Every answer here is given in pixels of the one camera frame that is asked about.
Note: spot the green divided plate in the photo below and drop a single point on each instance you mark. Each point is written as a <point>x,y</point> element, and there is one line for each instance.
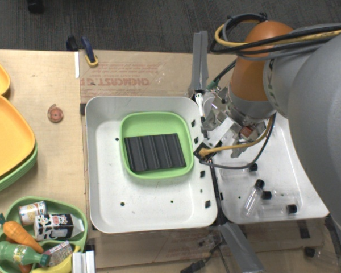
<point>59,206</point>

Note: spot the brown cardboard board red print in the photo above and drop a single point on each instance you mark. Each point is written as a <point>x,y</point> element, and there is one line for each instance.
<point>136,75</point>

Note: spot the orange carrot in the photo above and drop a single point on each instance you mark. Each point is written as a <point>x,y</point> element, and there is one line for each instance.
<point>18,233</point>

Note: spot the orange toy food piece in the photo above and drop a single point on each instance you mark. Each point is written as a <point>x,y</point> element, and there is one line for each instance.
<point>25,268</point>

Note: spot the yellow banana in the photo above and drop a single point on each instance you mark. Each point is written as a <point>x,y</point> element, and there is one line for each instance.
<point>59,267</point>

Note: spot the pink small carton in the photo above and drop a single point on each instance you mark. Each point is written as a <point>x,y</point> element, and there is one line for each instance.
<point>58,252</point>

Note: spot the brown round tape roll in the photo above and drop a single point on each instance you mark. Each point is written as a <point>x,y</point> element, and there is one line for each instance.
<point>55,113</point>

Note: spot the green square plate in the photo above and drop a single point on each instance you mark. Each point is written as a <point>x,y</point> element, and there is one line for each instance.
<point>156,124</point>

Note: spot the cow print milk carton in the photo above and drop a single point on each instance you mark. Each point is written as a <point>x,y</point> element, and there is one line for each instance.
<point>54,226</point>

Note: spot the red and white can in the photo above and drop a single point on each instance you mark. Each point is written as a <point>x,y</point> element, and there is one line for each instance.
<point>31,212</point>

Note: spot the black ribbed slab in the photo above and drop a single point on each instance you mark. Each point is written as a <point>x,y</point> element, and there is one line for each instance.
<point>154,152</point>

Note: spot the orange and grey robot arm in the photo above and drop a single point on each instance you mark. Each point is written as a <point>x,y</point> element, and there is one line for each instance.
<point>312,101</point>

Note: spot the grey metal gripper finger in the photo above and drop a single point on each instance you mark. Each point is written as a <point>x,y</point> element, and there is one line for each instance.
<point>241,150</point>

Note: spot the white plastic tray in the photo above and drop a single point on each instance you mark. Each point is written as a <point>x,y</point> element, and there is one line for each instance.
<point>284,163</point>
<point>147,203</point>

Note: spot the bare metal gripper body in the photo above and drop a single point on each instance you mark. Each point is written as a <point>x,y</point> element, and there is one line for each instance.
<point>220,115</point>

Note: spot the clear plastic bottle black cap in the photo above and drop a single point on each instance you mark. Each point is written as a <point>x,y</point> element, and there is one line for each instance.
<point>291,208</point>
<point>253,196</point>
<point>309,252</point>
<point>253,167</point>
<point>266,195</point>

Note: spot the green bottle yellow label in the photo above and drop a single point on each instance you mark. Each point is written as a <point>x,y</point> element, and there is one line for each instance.
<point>14,253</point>

